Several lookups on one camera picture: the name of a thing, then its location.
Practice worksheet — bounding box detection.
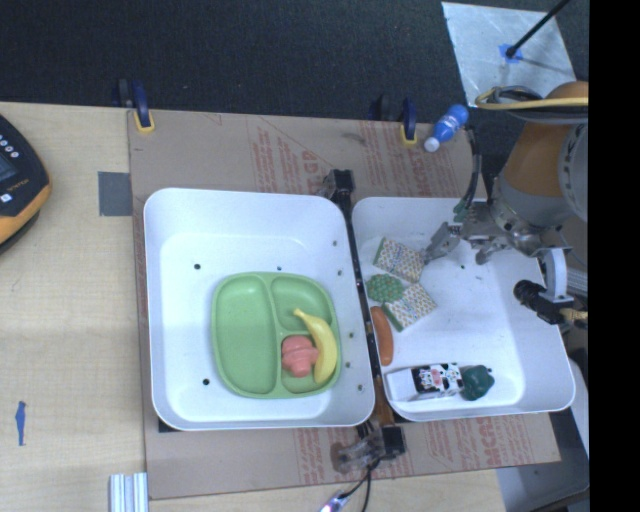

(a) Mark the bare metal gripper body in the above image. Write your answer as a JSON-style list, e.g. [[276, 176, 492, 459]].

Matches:
[[459, 202, 547, 258]]

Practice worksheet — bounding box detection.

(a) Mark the colourful patterned packet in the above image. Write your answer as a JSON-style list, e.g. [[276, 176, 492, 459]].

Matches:
[[382, 283, 438, 334], [373, 236, 427, 283]]

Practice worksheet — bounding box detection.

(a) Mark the white plastic tray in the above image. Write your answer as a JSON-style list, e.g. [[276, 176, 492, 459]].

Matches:
[[351, 196, 577, 424], [143, 187, 376, 432]]

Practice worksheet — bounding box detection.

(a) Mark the green broccoli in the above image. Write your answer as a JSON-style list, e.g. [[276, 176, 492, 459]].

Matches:
[[365, 273, 405, 305]]

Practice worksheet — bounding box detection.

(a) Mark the thin black rod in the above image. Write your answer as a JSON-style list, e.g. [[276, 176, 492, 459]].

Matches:
[[338, 188, 389, 427]]

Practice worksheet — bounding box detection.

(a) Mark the blue and white bottle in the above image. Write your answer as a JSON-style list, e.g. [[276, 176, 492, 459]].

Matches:
[[423, 103, 471, 154]]

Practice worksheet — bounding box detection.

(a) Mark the orange sausage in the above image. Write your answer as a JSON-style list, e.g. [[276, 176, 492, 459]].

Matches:
[[370, 305, 396, 367]]

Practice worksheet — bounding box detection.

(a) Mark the dark green bell pepper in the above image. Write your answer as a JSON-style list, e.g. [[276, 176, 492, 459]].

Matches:
[[458, 364, 496, 402]]

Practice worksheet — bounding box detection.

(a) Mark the white cow print carton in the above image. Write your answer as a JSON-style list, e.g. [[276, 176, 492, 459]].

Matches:
[[386, 362, 467, 403]]

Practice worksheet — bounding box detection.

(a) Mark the yellow banana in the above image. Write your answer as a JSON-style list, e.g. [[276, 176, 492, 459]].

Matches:
[[292, 307, 340, 386]]

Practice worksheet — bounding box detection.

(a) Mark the pink toy food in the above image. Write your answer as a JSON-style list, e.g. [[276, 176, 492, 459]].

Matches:
[[280, 334, 320, 379]]

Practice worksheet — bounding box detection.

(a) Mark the green divided plate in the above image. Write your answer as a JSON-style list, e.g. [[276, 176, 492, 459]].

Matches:
[[210, 271, 344, 400]]

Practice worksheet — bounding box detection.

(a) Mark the brown cardboard board red print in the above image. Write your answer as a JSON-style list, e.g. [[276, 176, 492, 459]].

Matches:
[[127, 109, 562, 501]]

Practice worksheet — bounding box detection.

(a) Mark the black cylinder on white bracket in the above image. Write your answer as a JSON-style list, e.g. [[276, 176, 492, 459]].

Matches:
[[513, 247, 576, 326]]

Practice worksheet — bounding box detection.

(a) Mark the black block with thin wires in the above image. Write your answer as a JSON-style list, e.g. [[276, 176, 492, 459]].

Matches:
[[378, 424, 407, 459], [323, 168, 357, 202]]

